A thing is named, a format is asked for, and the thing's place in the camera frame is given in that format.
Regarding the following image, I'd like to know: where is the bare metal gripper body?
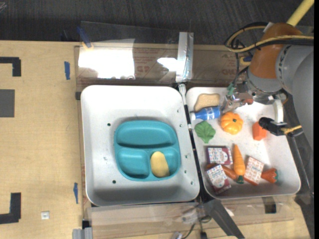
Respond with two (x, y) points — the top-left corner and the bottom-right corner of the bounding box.
(230, 82), (284, 107)

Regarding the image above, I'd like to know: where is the orange pumpkin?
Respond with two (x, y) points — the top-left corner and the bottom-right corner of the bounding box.
(220, 111), (244, 135)

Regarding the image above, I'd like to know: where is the blue bottle white cap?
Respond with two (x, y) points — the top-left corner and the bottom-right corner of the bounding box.
(189, 106), (222, 121)

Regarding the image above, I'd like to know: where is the tan bread slice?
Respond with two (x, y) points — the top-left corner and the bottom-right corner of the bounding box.
(193, 93), (221, 113)

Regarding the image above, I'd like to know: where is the green lettuce leaf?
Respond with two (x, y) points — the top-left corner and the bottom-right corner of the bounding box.
(194, 120), (217, 144)

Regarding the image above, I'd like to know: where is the orange pepper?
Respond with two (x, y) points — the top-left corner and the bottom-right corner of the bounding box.
(252, 121), (268, 141)

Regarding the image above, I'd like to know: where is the purple and white carton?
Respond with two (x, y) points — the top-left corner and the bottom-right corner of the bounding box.
(205, 164), (232, 195)
(206, 145), (233, 166)

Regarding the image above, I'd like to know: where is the orange carrot green stem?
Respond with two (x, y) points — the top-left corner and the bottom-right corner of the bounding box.
(260, 168), (279, 184)
(232, 143), (247, 185)

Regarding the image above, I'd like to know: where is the white plastic tray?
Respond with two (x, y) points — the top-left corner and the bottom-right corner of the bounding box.
(185, 86), (302, 200)
(80, 84), (201, 207)

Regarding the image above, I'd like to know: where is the orange and white carton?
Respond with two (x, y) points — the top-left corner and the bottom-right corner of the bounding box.
(243, 155), (265, 186)

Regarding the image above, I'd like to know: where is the yellow potato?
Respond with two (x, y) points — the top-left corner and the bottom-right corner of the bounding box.
(150, 151), (171, 178)

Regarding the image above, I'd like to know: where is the teal divided plate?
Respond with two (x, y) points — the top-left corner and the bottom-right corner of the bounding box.
(113, 119), (181, 182)

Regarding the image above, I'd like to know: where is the black cylinder on white bracket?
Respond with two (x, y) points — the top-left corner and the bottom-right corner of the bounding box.
(258, 99), (289, 137)

